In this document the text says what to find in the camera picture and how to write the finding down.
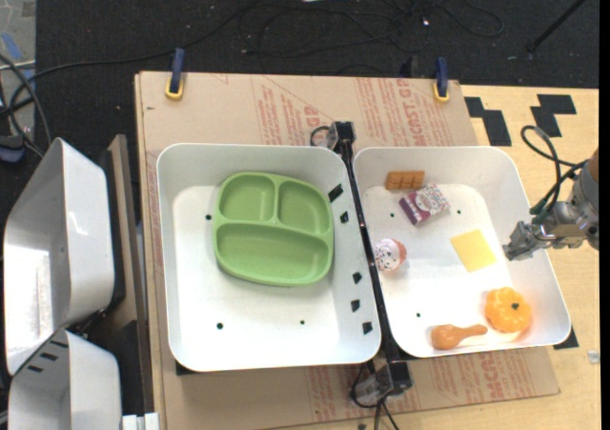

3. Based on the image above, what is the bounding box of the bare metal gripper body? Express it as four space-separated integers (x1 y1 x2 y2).
537 200 600 251

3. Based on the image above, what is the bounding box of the yellow cheese slice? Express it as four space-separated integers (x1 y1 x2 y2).
449 228 498 273

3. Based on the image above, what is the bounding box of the orange pumpkin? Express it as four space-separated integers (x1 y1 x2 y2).
484 286 532 334

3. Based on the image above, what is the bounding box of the white plastic tray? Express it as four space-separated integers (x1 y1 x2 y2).
155 142 382 373
7 328 123 430
2 136 118 375
352 145 572 358

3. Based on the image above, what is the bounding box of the purple and white carton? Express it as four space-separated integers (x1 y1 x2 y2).
397 182 452 228

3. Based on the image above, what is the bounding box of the orange chicken drumstick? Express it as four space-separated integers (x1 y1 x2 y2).
430 323 489 351

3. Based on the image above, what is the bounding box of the orange cupcake with sprinkles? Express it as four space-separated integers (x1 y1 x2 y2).
374 237 408 273

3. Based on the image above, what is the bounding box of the brown waffle biscuit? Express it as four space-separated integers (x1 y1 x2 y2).
384 170 426 192

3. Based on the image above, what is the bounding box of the thin black rod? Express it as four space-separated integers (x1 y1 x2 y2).
338 144 407 367

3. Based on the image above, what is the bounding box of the green divided plate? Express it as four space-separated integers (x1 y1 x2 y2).
212 172 336 287

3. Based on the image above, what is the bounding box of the brown cardboard board red print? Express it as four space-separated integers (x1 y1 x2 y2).
132 70 561 430

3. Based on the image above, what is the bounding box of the black block with thin wires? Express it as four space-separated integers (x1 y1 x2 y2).
327 120 357 153
355 360 414 407

